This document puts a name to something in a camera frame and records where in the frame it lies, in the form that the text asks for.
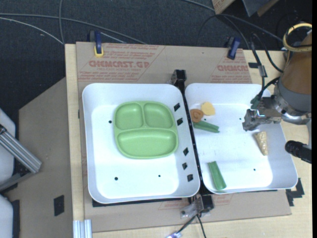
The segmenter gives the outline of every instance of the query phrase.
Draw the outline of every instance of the white object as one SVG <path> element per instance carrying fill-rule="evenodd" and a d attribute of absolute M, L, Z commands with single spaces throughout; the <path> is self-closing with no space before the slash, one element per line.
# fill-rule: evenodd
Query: white object
<path fill-rule="evenodd" d="M 194 129 L 206 188 L 216 194 L 292 188 L 298 181 L 293 159 L 284 149 L 286 139 L 281 124 L 263 124 L 254 131 L 242 127 L 250 100 L 260 91 L 256 84 L 194 83 L 185 89 L 189 109 L 211 102 L 214 116 L 206 122 L 219 126 L 220 133 Z M 265 90 L 264 96 L 270 96 Z M 264 156 L 254 134 L 266 131 L 268 155 Z M 227 187 L 217 190 L 208 163 L 216 161 Z"/>
<path fill-rule="evenodd" d="M 0 109 L 0 124 L 15 136 L 14 122 Z M 0 184 L 12 176 L 14 169 L 14 156 L 0 145 Z"/>
<path fill-rule="evenodd" d="M 12 238 L 13 234 L 13 206 L 0 195 L 0 237 Z"/>
<path fill-rule="evenodd" d="M 200 187 L 200 178 L 184 108 L 178 88 L 169 84 L 93 83 L 82 94 L 85 120 L 88 189 L 99 203 L 190 197 Z M 156 159 L 130 159 L 115 142 L 115 109 L 131 101 L 155 101 L 170 108 L 177 126 L 179 144 L 171 155 Z"/>

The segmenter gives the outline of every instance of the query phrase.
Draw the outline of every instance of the yellow clamp pad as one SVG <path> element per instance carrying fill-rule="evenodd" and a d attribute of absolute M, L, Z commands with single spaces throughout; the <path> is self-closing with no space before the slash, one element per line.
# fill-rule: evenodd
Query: yellow clamp pad
<path fill-rule="evenodd" d="M 94 46 L 94 51 L 95 51 L 95 57 L 102 58 L 104 56 L 104 49 L 102 47 L 101 47 L 101 53 L 100 54 L 97 53 L 96 46 Z"/>

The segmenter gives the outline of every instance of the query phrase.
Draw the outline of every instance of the green plate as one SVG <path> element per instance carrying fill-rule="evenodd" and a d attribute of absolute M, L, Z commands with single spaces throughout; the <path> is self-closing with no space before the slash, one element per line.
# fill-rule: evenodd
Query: green plate
<path fill-rule="evenodd" d="M 134 159 L 165 157 L 178 147 L 173 113 L 159 102 L 119 105 L 114 112 L 114 136 L 120 152 Z"/>

